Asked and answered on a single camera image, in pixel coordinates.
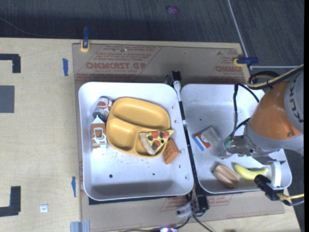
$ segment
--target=banana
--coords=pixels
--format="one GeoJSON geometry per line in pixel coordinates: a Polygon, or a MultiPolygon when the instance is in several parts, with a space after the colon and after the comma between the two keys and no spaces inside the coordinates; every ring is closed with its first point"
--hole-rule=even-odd
{"type": "Polygon", "coordinates": [[[242,178],[244,178],[246,180],[254,180],[254,178],[257,175],[259,175],[259,174],[264,175],[269,171],[268,168],[263,168],[261,170],[252,171],[252,170],[246,169],[243,166],[240,166],[238,164],[234,164],[233,168],[239,176],[241,176],[242,178]]]}

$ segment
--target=wooden table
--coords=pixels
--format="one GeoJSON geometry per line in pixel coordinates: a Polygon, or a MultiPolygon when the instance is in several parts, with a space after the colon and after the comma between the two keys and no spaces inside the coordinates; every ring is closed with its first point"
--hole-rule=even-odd
{"type": "MultiPolygon", "coordinates": [[[[82,220],[72,43],[80,40],[0,39],[1,54],[21,57],[21,73],[12,73],[11,61],[0,61],[0,85],[14,86],[15,93],[14,113],[0,113],[0,207],[9,206],[10,187],[21,187],[21,211],[0,217],[3,232],[64,232],[70,231],[71,221],[82,220]],[[41,204],[48,204],[48,212],[40,212],[41,204]]],[[[217,232],[300,231],[293,208],[284,209],[280,215],[207,224],[217,232]]],[[[180,231],[203,228],[190,223],[180,231]]]]}

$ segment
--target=toy pizza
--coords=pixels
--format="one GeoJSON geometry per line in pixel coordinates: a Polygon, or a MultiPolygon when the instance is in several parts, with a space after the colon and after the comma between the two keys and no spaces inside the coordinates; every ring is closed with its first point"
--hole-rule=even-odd
{"type": "Polygon", "coordinates": [[[140,141],[144,148],[147,150],[147,153],[153,156],[164,146],[173,132],[174,130],[141,132],[140,141]]]}

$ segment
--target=blue clamp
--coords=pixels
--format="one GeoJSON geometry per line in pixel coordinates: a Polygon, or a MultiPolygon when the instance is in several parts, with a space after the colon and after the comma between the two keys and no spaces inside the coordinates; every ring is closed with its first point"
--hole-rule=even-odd
{"type": "Polygon", "coordinates": [[[82,40],[82,43],[81,43],[81,50],[83,52],[89,51],[89,47],[90,47],[89,34],[90,34],[89,27],[86,26],[84,29],[84,39],[82,40]]]}
{"type": "Polygon", "coordinates": [[[239,58],[236,60],[237,64],[247,64],[248,67],[252,64],[256,64],[259,62],[259,59],[256,57],[248,57],[248,58],[239,58]]]}

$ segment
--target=dark background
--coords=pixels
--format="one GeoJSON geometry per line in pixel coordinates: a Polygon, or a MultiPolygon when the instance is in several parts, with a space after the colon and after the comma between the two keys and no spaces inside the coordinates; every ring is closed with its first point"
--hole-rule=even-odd
{"type": "MultiPolygon", "coordinates": [[[[304,62],[305,0],[230,4],[248,56],[259,58],[257,65],[282,73],[287,69],[270,66],[304,62]]],[[[100,40],[240,43],[228,0],[0,0],[0,37],[81,39],[85,26],[91,39],[100,40]],[[180,13],[170,15],[168,6],[180,13]]],[[[286,154],[293,175],[289,192],[303,193],[303,159],[286,154]]],[[[302,231],[304,208],[295,207],[302,231]]]]}

